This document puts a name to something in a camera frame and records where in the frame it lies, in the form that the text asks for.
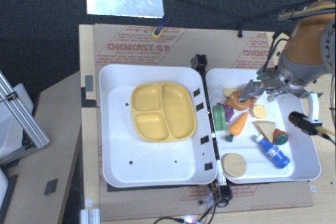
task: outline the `toy carrot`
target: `toy carrot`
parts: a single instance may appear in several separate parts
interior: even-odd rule
[[[238,135],[242,132],[244,125],[246,123],[246,119],[248,116],[248,112],[243,113],[229,128],[229,131],[233,135]]]

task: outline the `yellow plate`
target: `yellow plate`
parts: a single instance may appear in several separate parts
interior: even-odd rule
[[[188,91],[175,82],[137,86],[131,95],[133,123],[137,133],[150,142],[186,139],[196,130],[193,102]]]

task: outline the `toy bottle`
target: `toy bottle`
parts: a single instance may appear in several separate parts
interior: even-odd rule
[[[265,155],[275,164],[277,168],[283,169],[290,160],[282,151],[275,145],[264,138],[261,134],[256,138],[256,141],[262,146]]]

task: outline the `wooden board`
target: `wooden board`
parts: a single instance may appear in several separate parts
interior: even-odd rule
[[[6,171],[18,180],[5,224],[62,223],[80,145],[79,72],[41,93],[35,119],[51,142]],[[56,191],[44,195],[54,179]]]

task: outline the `toy food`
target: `toy food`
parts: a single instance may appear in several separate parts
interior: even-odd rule
[[[226,135],[226,136],[225,136],[225,140],[226,140],[227,142],[232,142],[233,137],[234,137],[233,134]]]
[[[226,154],[222,161],[224,172],[231,177],[240,177],[245,174],[246,162],[244,158],[237,153]]]
[[[235,111],[233,109],[233,107],[231,106],[227,106],[227,105],[223,105],[224,110],[225,110],[225,120],[226,122],[229,122],[232,118],[232,116],[235,114]]]
[[[273,133],[275,129],[275,123],[272,121],[255,121],[253,122],[255,127],[259,130],[261,134],[264,135],[266,140],[271,142],[273,140]]]
[[[288,133],[280,129],[275,129],[273,134],[273,144],[283,145],[288,141]]]
[[[266,157],[272,161],[277,168],[283,169],[290,163],[290,159],[285,156],[275,144],[266,141],[262,134],[256,138],[256,141],[261,145]]]
[[[233,135],[238,135],[242,132],[246,119],[248,116],[248,112],[244,112],[229,128],[229,131]]]
[[[254,106],[253,99],[247,99],[241,102],[238,98],[238,95],[243,93],[242,90],[237,90],[231,93],[230,97],[225,101],[225,105],[233,107],[235,110],[242,111],[247,109],[250,106]]]
[[[215,123],[216,131],[225,131],[227,130],[226,121],[225,121],[225,111],[221,104],[217,104],[212,108],[212,115]]]
[[[264,119],[264,118],[266,118],[266,115],[267,115],[266,109],[265,109],[265,107],[262,104],[256,104],[252,108],[252,112],[253,112],[253,115],[256,118],[259,118],[259,119]]]

